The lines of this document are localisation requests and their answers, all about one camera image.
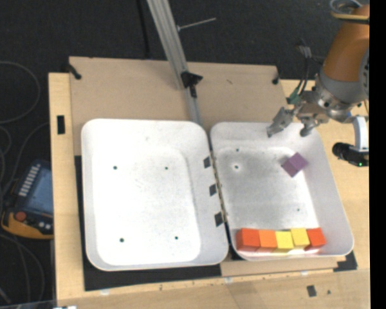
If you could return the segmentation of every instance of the black mat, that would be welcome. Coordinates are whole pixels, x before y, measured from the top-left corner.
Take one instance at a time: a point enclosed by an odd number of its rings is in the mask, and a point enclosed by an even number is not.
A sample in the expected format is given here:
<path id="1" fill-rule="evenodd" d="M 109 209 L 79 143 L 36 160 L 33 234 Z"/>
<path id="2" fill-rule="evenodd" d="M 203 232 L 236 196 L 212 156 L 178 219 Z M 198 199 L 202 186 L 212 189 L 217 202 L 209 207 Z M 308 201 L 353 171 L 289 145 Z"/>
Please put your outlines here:
<path id="1" fill-rule="evenodd" d="M 188 61 L 273 64 L 283 79 L 302 75 L 300 39 L 314 55 L 327 53 L 340 26 L 329 2 L 169 0 L 177 25 L 216 18 L 180 31 Z M 165 59 L 146 0 L 0 0 L 0 60 L 20 62 L 45 81 L 69 56 Z M 316 71 L 312 65 L 310 77 Z"/>
<path id="2" fill-rule="evenodd" d="M 112 288 L 119 286 L 129 286 L 147 283 L 164 283 L 169 281 L 183 281 L 221 276 L 220 265 L 210 265 L 205 267 L 132 270 L 119 272 L 106 272 L 94 267 L 87 258 L 85 250 L 86 244 L 84 239 L 81 156 L 75 157 L 75 167 L 77 180 L 78 209 L 80 215 L 80 233 L 82 238 L 84 285 L 86 290 L 100 290 L 103 288 Z"/>

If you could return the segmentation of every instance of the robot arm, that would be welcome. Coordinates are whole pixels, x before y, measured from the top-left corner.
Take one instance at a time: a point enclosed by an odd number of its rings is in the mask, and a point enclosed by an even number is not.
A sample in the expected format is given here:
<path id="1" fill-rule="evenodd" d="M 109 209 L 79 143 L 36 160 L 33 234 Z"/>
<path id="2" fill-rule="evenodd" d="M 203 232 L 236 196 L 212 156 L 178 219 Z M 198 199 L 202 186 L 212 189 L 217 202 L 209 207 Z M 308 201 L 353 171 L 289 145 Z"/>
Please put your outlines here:
<path id="1" fill-rule="evenodd" d="M 352 117 L 351 110 L 369 99 L 370 5 L 355 0 L 332 0 L 330 6 L 333 17 L 343 20 L 343 24 L 315 77 L 315 85 L 310 91 L 304 87 L 299 90 L 298 86 L 288 100 L 294 108 L 281 108 L 267 133 L 271 137 L 284 130 L 294 117 L 304 124 L 301 136 L 308 136 L 313 128 L 329 119 L 352 123 L 355 145 L 335 144 L 333 152 L 357 166 L 369 165 L 365 125 L 368 116 Z M 305 58 L 311 57 L 307 47 L 298 47 Z"/>

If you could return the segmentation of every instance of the black carpet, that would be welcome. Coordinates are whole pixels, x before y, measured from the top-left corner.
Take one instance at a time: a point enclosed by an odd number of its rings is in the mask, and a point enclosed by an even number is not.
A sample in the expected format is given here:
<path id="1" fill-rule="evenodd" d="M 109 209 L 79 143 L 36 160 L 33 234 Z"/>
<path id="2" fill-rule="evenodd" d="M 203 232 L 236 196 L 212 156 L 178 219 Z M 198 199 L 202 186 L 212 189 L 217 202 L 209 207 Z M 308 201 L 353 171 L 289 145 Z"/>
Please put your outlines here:
<path id="1" fill-rule="evenodd" d="M 303 57 L 295 49 L 300 40 L 310 46 L 313 55 L 326 56 L 340 26 L 340 21 L 329 14 L 329 1 L 169 0 L 179 26 L 216 18 L 180 32 L 188 61 L 274 64 L 283 79 L 302 76 Z M 44 126 L 26 143 L 16 166 L 26 137 L 48 122 L 48 73 L 64 71 L 69 56 L 165 59 L 146 0 L 0 0 L 0 61 L 28 68 L 41 86 L 31 113 L 1 124 L 12 136 L 3 180 L 11 178 L 14 167 L 16 176 L 20 176 L 34 159 L 50 161 L 49 130 Z M 317 71 L 318 65 L 312 64 L 309 77 L 312 79 Z M 36 95 L 31 75 L 18 67 L 0 64 L 0 121 L 28 111 Z M 0 131 L 0 146 L 6 147 L 6 141 Z M 42 299 L 52 299 L 50 242 L 20 241 L 44 267 Z M 17 248 L 4 239 L 0 245 L 0 287 L 12 304 L 38 300 L 42 281 L 36 262 L 25 255 L 31 284 L 28 299 Z M 0 306 L 7 304 L 0 295 Z"/>

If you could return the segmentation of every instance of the colored block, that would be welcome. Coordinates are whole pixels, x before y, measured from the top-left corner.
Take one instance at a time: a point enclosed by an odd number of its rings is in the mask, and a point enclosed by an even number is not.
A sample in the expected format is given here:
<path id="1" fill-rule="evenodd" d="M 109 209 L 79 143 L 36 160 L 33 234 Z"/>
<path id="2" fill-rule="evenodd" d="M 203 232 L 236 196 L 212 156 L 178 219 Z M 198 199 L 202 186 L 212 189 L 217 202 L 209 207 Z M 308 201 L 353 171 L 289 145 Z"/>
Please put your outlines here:
<path id="1" fill-rule="evenodd" d="M 308 231 L 305 228 L 290 229 L 295 249 L 303 249 L 310 245 Z"/>
<path id="2" fill-rule="evenodd" d="M 295 153 L 284 162 L 282 167 L 291 177 L 294 177 L 307 164 L 308 162 L 299 153 Z"/>
<path id="3" fill-rule="evenodd" d="M 236 247 L 238 250 L 255 252 L 260 247 L 259 231 L 257 229 L 242 228 L 236 233 Z"/>
<path id="4" fill-rule="evenodd" d="M 323 235 L 322 228 L 308 229 L 310 245 L 305 250 L 313 250 L 322 247 L 326 244 L 326 238 Z"/>
<path id="5" fill-rule="evenodd" d="M 277 248 L 274 253 L 287 253 L 293 250 L 293 238 L 290 231 L 276 231 Z"/>
<path id="6" fill-rule="evenodd" d="M 273 252 L 277 248 L 276 232 L 274 230 L 259 230 L 260 248 L 262 253 Z"/>

